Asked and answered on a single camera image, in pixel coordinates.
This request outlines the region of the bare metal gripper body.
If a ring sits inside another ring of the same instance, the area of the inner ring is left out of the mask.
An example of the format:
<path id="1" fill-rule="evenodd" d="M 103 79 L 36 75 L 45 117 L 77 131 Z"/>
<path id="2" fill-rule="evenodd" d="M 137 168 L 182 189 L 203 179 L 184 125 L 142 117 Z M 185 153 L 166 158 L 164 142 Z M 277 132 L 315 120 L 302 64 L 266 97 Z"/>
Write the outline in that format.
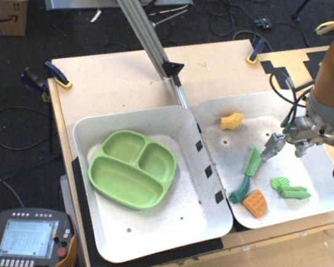
<path id="1" fill-rule="evenodd" d="M 304 115 L 297 116 L 283 133 L 286 142 L 292 145 L 310 141 L 314 145 L 334 147 L 334 106 L 324 105 L 315 98 L 309 99 Z"/>

